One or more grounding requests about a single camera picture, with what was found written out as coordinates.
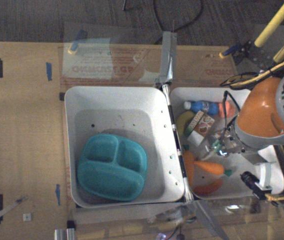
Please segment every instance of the teal divided plate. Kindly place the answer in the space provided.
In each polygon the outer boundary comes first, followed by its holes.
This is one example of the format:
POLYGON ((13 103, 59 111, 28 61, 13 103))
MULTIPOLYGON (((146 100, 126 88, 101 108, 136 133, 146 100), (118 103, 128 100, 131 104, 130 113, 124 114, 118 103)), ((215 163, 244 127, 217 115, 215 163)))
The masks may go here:
POLYGON ((132 201, 142 193, 146 176, 145 149, 133 140, 106 133, 87 140, 77 169, 84 190, 121 202, 132 201))

